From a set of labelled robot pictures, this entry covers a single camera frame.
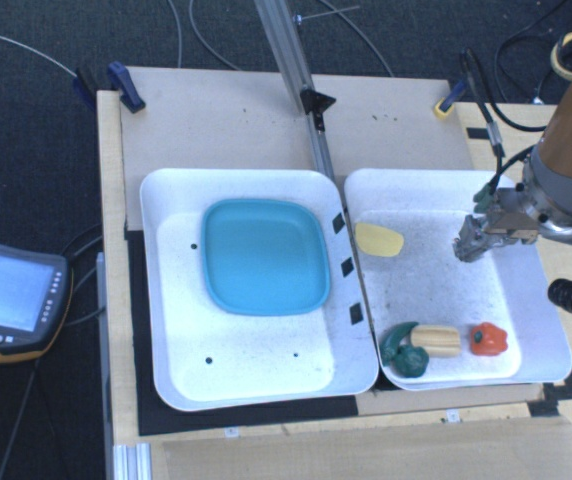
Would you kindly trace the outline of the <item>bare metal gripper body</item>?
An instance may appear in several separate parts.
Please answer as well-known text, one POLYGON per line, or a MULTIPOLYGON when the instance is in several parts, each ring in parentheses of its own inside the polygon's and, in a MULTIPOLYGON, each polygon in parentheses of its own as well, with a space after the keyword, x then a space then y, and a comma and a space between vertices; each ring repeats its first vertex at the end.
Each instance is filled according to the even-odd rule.
POLYGON ((484 244, 533 244, 540 235, 541 213, 523 182, 493 188, 487 183, 475 195, 475 238, 484 244))

